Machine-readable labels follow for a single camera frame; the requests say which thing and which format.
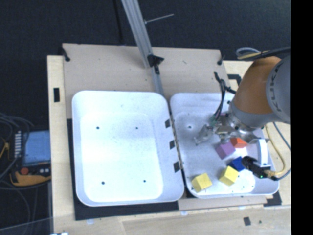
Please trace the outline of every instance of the orange object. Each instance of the orange object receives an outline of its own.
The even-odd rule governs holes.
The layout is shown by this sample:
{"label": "orange object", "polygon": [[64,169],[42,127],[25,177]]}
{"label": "orange object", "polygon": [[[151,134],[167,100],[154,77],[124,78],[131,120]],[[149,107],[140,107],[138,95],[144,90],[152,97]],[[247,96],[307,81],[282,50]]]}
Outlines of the orange object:
{"label": "orange object", "polygon": [[245,148],[247,145],[241,138],[231,138],[230,142],[235,148]]}

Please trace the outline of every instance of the black bracket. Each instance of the black bracket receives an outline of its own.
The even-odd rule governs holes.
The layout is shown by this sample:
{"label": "black bracket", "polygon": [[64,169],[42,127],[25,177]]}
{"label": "black bracket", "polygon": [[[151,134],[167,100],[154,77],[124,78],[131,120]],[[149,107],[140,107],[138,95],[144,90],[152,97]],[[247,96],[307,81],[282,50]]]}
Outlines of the black bracket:
{"label": "black bracket", "polygon": [[160,74],[160,70],[158,68],[158,65],[163,62],[164,58],[163,57],[154,56],[152,54],[150,54],[147,58],[148,58],[148,62],[149,62],[150,67],[154,67],[155,68],[155,73],[156,74]]}

